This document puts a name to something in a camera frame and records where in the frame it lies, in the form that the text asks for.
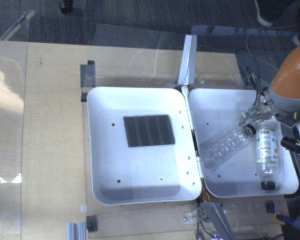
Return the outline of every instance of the bottle label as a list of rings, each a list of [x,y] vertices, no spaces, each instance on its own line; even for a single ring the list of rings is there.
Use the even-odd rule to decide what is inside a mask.
[[[256,162],[278,164],[277,132],[273,129],[259,129],[256,139]]]

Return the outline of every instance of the empty white tray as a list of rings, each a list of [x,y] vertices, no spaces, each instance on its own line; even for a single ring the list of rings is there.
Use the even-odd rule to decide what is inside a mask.
[[[189,94],[189,105],[198,146],[218,133],[231,129],[239,121],[241,113],[247,111],[254,102],[255,96],[254,90],[192,90]],[[252,141],[217,170],[202,167],[208,191],[220,198],[295,193],[299,187],[298,177],[289,151],[280,145],[281,131],[278,130],[277,133],[280,170],[275,190],[261,189],[261,180],[256,172],[256,143]]]
[[[88,93],[92,190],[105,205],[196,199],[202,184],[184,97],[170,88]],[[175,144],[128,147],[124,117],[168,115]]]

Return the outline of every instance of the gray carpet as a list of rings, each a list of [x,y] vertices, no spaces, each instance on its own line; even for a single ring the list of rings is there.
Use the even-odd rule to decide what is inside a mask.
[[[31,20],[31,42],[90,44],[98,24],[153,31],[190,33],[195,25],[259,28],[254,0],[74,0],[63,15],[61,0],[0,0],[0,10],[37,10]],[[275,26],[300,21],[300,0],[287,8]],[[300,25],[288,31],[300,32]]]

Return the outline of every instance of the white cable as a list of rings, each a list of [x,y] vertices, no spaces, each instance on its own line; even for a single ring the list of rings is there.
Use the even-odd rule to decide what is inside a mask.
[[[272,68],[274,68],[276,71],[278,71],[278,69],[277,69],[274,65],[272,65],[271,63],[269,63],[269,62],[267,62],[267,61],[265,61],[265,60],[263,60],[263,59],[260,59],[260,58],[255,57],[255,56],[251,53],[251,51],[250,51],[250,49],[249,49],[249,46],[248,46],[248,40],[249,40],[249,37],[251,36],[251,34],[252,34],[253,32],[258,31],[258,30],[264,30],[264,29],[287,29],[287,28],[292,28],[292,27],[298,26],[299,24],[300,24],[300,22],[297,23],[297,24],[294,24],[294,25],[290,25],[290,26],[260,27],[260,28],[256,28],[256,29],[252,30],[252,31],[248,34],[248,36],[246,37],[246,42],[245,42],[245,46],[246,46],[246,49],[247,49],[248,53],[249,53],[253,58],[255,58],[257,61],[263,62],[263,63],[265,63],[265,64],[271,66]]]

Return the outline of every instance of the bottle with label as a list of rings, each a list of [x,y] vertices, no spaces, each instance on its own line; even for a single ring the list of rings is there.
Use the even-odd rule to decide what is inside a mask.
[[[261,179],[261,188],[274,190],[279,172],[277,124],[271,121],[257,122],[255,140],[256,172]]]
[[[248,124],[243,127],[236,126],[228,132],[220,133],[213,141],[201,143],[199,153],[203,166],[216,170],[230,157],[247,147],[251,140],[254,140],[255,134],[255,128]]]

